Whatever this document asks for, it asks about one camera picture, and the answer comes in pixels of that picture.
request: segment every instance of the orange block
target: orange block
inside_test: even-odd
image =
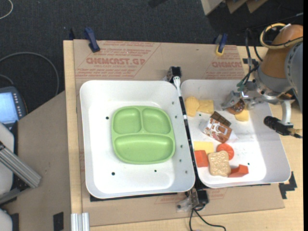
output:
[[[238,167],[231,169],[229,177],[242,177],[248,173],[248,167],[240,164]]]
[[[208,166],[208,159],[204,150],[194,151],[194,156],[196,158],[197,167]]]

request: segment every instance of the wooden table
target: wooden table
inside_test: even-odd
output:
[[[245,47],[238,47],[241,59],[246,58]],[[262,56],[266,49],[260,48],[259,54]],[[70,169],[70,193],[72,213],[82,213],[80,167],[79,167],[79,147],[76,115],[76,86],[74,70],[74,45],[72,41],[64,41],[64,68],[65,68],[65,92],[67,110],[68,129],[68,150]],[[273,115],[282,117],[279,106],[271,105]],[[291,122],[295,128],[302,128],[302,114],[299,108],[292,108]],[[225,214],[207,216],[205,219],[209,223],[223,225],[228,231],[262,231],[262,230],[303,230],[303,141],[293,137],[281,137],[282,143],[287,153],[287,157],[294,172],[297,188],[293,192],[287,192],[287,199],[284,200],[285,208],[267,211],[254,211],[246,213]],[[205,226],[196,217],[192,219],[193,229],[200,230],[220,230],[219,228]],[[92,231],[121,231],[121,230],[189,230],[188,218],[176,218],[168,220],[148,221],[139,223],[128,223],[118,225],[108,225],[101,227],[91,227]]]

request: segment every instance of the blue screen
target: blue screen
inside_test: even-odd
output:
[[[13,96],[10,92],[0,93],[0,122],[13,123],[18,120]]]

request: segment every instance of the blue and yellow clamp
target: blue and yellow clamp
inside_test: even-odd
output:
[[[98,52],[101,48],[98,46],[96,42],[96,38],[94,35],[94,31],[90,27],[86,27],[84,31],[85,37],[87,40],[90,41],[89,47],[93,53]]]
[[[224,33],[223,35],[219,34],[215,39],[214,39],[214,44],[217,44],[215,54],[217,56],[222,56],[225,50],[225,45],[227,43],[227,37],[228,34]]]

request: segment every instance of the tomato slice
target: tomato slice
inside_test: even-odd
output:
[[[226,143],[222,143],[219,146],[217,146],[216,151],[217,152],[226,151],[229,154],[229,160],[231,160],[234,157],[234,150],[233,150],[233,148],[230,145],[226,144]]]

